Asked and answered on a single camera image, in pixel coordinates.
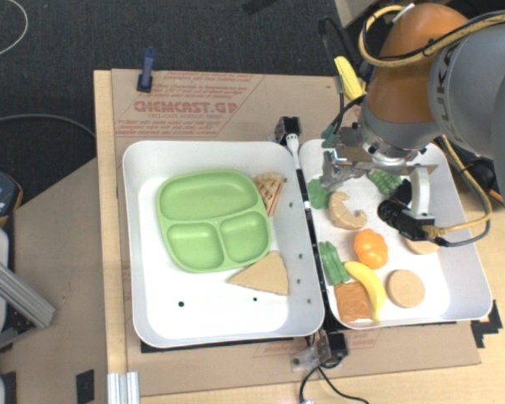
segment blue clip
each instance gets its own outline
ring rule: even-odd
[[[144,51],[144,60],[142,62],[142,73],[138,76],[138,83],[136,90],[143,93],[149,93],[152,90],[152,69],[153,62],[155,61],[155,50],[153,48],[146,48]]]

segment toy banana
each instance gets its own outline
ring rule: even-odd
[[[381,307],[387,298],[385,288],[375,272],[361,262],[345,262],[344,267],[348,273],[358,280],[366,289],[370,303],[374,310],[374,321],[379,321]]]

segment toy orange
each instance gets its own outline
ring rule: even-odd
[[[388,248],[385,239],[372,229],[359,231],[353,240],[353,249],[359,261],[370,269],[378,269],[387,263]]]

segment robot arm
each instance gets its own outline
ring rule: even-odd
[[[398,14],[373,57],[366,32],[388,13]],[[324,187],[360,176],[363,152],[369,166],[400,174],[442,136],[494,161],[505,204],[505,11],[468,20],[436,3],[388,7],[367,21],[359,48],[374,73],[358,123],[325,156]]]

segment white tray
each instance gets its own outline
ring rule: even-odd
[[[284,260],[290,294],[228,284],[239,269],[192,274],[170,258],[157,220],[156,191],[166,179],[207,169],[287,182],[270,218],[272,250]],[[273,142],[139,141],[123,157],[133,321],[157,348],[310,335],[323,322],[322,292],[290,153]]]
[[[305,143],[300,149],[300,161],[306,182],[322,175],[322,140]],[[415,163],[434,164],[438,167],[430,175],[429,212],[436,218],[436,226],[449,226],[465,222],[464,211],[444,154],[435,146],[420,155]],[[389,260],[375,272],[385,283],[387,275],[395,269],[410,269],[423,280],[426,295],[414,308],[400,308],[388,300],[380,312],[380,321],[358,320],[344,323],[338,315],[333,286],[327,286],[329,306],[337,320],[352,329],[393,327],[422,323],[474,320],[485,317],[492,308],[492,296],[481,260],[474,244],[461,247],[442,247],[434,254],[417,255],[410,252],[397,230],[381,221],[376,209],[385,196],[367,178],[350,179],[338,191],[349,195],[345,202],[350,210],[364,210],[368,216],[367,227],[384,236],[389,247]],[[329,241],[338,250],[341,261],[357,260],[353,250],[356,231],[346,231],[332,225],[328,210],[312,210],[316,239]],[[449,241],[470,238],[469,230],[446,236]]]

